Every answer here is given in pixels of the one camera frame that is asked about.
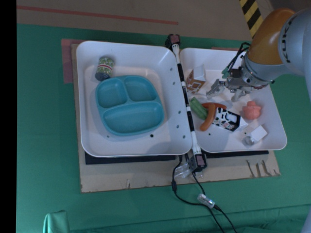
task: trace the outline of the red floor line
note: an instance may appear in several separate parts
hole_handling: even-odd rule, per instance
[[[147,18],[140,18],[140,17],[124,17],[124,16],[117,16],[117,15],[79,12],[79,11],[70,11],[70,10],[56,10],[56,9],[38,8],[38,7],[22,6],[22,5],[17,5],[16,8],[19,10],[31,10],[31,11],[79,15],[79,16],[87,16],[87,17],[104,17],[104,18],[111,18],[111,19],[121,19],[121,20],[143,21],[143,22],[178,25],[178,21],[166,21],[166,20],[147,19]]]

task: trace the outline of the tin can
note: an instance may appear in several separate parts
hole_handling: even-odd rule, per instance
[[[109,57],[102,56],[99,58],[95,78],[98,81],[109,79],[111,77],[114,64],[113,59]]]

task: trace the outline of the green table surface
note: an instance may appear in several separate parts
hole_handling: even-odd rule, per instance
[[[42,232],[45,215],[60,210],[75,233],[219,232],[206,208],[179,201],[170,186],[80,192],[73,84],[63,81],[61,40],[163,46],[166,38],[17,25],[16,232]],[[241,42],[181,36],[181,48],[238,48]],[[305,80],[284,75],[271,89],[288,138],[286,148],[275,151],[281,175],[203,184],[239,232],[299,232],[311,206],[311,103]],[[192,202],[200,192],[195,184],[178,187]]]

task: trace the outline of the cardboard sheet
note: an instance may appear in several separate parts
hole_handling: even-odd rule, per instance
[[[85,151],[81,144],[80,135],[79,91],[76,65],[77,46],[78,44],[71,44],[81,193],[171,185],[172,171],[178,164],[178,159],[86,165]],[[198,180],[201,183],[280,175],[273,151],[269,151],[268,154],[259,155],[208,158],[207,164],[208,167],[198,175]],[[195,183],[195,180],[192,176],[189,176],[184,179],[176,179],[176,182],[178,184],[189,184]]]

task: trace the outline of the striped bar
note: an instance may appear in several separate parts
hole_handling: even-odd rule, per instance
[[[254,38],[259,26],[263,21],[256,0],[239,0],[239,1],[245,20],[247,22],[248,29],[251,33],[252,38]]]

